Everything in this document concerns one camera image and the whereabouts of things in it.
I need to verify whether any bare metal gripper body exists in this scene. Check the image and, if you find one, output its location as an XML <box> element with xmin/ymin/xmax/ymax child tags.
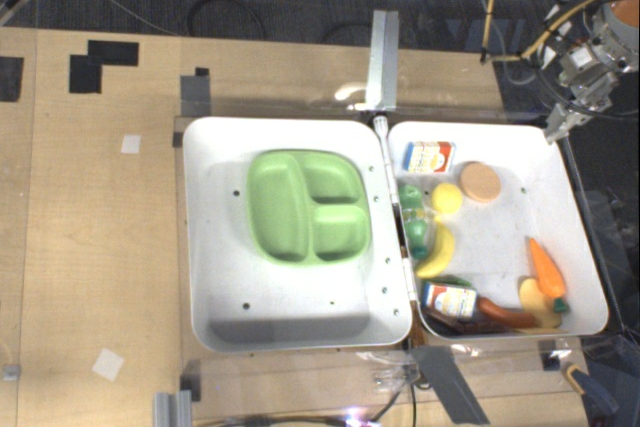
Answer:
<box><xmin>557</xmin><ymin>27</ymin><xmax>640</xmax><ymax>117</ymax></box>

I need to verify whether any tan round biscuit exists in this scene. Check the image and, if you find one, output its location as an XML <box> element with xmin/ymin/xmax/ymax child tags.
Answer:
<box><xmin>459</xmin><ymin>161</ymin><xmax>503</xmax><ymax>204</ymax></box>

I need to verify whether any white blue orange carton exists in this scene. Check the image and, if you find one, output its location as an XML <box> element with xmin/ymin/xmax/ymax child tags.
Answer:
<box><xmin>420</xmin><ymin>279</ymin><xmax>481</xmax><ymax>321</ymax></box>
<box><xmin>402</xmin><ymin>140</ymin><xmax>458</xmax><ymax>175</ymax></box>

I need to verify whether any yellow lemon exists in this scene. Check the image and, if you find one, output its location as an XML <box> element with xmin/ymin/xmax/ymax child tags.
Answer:
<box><xmin>430</xmin><ymin>182</ymin><xmax>465</xmax><ymax>216</ymax></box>

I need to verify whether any white plastic tray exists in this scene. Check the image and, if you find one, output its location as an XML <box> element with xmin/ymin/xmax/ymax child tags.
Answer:
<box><xmin>181</xmin><ymin>116</ymin><xmax>414</xmax><ymax>354</ymax></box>
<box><xmin>387</xmin><ymin>120</ymin><xmax>611</xmax><ymax>342</ymax></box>

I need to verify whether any orange carrot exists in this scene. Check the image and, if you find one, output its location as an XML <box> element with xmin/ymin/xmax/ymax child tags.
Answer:
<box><xmin>528</xmin><ymin>237</ymin><xmax>571</xmax><ymax>315</ymax></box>

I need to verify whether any yellow banana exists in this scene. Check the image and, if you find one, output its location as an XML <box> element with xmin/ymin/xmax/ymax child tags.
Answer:
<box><xmin>414</xmin><ymin>221</ymin><xmax>457</xmax><ymax>280</ymax></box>

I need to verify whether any clear green plastic bottle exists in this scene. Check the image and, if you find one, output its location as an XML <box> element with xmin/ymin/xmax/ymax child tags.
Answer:
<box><xmin>397</xmin><ymin>183</ymin><xmax>432</xmax><ymax>261</ymax></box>

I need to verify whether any pale yellow toy food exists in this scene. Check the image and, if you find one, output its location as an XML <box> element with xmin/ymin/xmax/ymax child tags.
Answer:
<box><xmin>517</xmin><ymin>277</ymin><xmax>564</xmax><ymax>330</ymax></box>

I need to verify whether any brown sausage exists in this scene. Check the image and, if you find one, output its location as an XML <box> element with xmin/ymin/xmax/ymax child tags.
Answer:
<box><xmin>476</xmin><ymin>296</ymin><xmax>540</xmax><ymax>330</ymax></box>

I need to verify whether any dark brown flat bar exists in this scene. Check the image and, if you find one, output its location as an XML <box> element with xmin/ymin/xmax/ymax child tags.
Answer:
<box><xmin>424</xmin><ymin>309</ymin><xmax>507</xmax><ymax>336</ymax></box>

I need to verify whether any green divided plate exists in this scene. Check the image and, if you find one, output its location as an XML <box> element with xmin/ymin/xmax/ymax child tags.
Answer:
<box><xmin>246</xmin><ymin>148</ymin><xmax>374</xmax><ymax>271</ymax></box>

